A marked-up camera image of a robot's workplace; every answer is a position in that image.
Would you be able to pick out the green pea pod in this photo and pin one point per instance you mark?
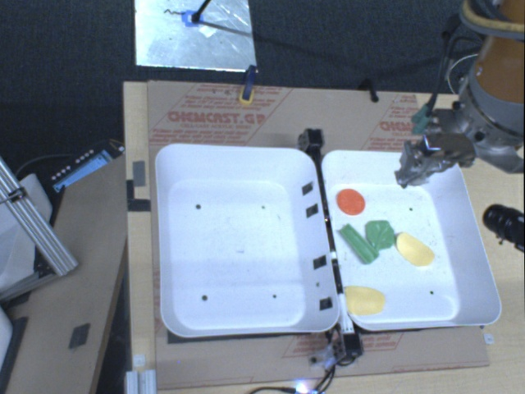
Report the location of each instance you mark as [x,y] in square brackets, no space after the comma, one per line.
[358,244]

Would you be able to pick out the white plastic tray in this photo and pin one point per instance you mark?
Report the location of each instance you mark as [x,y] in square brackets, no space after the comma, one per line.
[430,294]
[238,244]

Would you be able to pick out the orange round disc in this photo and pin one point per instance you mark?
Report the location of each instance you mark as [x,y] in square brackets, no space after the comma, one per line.
[351,201]

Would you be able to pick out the green leaf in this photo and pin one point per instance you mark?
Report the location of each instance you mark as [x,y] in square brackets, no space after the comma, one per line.
[381,233]

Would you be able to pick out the yellow oval toy food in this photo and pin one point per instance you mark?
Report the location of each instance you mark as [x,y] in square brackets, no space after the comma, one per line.
[415,250]
[364,300]

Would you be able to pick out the black cylinder on white bracket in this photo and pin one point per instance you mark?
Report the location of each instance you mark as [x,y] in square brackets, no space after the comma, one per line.
[505,223]

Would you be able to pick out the thin black and white rod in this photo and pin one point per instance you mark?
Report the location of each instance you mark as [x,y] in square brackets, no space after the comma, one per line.
[328,228]

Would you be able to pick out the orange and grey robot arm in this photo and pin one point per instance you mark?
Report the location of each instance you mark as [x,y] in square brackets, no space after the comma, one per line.
[501,76]

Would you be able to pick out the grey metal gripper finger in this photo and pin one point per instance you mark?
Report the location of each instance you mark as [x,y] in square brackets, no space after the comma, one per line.
[415,149]
[412,175]

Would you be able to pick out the brown cardboard board red print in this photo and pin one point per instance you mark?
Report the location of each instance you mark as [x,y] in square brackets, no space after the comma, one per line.
[229,113]

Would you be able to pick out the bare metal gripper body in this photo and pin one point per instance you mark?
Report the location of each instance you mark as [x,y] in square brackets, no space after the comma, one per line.
[453,145]

